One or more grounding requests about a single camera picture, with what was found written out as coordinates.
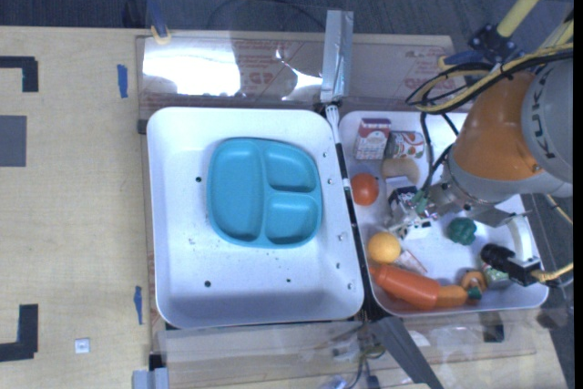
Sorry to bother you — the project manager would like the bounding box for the black and white carton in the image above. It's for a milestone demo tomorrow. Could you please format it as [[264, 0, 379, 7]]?
[[387, 185, 421, 220]]

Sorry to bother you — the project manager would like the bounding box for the beige bread piece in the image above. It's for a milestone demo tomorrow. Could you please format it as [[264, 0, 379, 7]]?
[[381, 156, 422, 186]]

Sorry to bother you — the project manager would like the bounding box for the white can with red print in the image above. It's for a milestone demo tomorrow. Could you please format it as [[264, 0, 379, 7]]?
[[384, 129, 426, 161]]

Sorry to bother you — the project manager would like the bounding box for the white plastic tray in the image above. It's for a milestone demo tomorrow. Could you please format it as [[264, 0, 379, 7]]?
[[145, 106, 366, 331], [338, 109, 550, 318]]

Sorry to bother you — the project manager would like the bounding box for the blue divided plate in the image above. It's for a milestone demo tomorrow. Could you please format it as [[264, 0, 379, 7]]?
[[206, 137, 324, 250]]

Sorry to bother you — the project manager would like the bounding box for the red orange ball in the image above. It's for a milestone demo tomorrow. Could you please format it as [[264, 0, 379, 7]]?
[[350, 172, 381, 207]]

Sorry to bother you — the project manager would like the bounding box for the yellow ball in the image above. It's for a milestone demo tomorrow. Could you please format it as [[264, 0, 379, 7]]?
[[366, 231, 403, 265]]

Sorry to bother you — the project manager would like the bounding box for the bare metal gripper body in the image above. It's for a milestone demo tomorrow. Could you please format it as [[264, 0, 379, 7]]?
[[413, 180, 476, 220]]

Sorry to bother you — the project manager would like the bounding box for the orange carrot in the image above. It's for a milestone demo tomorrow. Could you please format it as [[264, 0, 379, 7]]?
[[436, 283, 484, 309]]

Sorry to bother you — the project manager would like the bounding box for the white and red packet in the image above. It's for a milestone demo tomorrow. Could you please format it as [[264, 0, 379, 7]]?
[[394, 249, 430, 277]]

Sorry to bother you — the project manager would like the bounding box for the red and white carton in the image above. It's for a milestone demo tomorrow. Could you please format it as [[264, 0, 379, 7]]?
[[352, 118, 393, 161]]

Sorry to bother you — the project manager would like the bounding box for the orange doughnut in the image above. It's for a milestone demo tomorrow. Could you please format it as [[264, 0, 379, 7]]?
[[460, 269, 488, 292]]

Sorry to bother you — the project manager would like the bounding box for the orange bottle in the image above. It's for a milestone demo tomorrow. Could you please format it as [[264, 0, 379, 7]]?
[[369, 263, 443, 312]]

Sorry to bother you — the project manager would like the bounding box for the green broccoli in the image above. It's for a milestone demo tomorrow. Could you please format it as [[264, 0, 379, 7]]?
[[445, 217, 478, 247]]

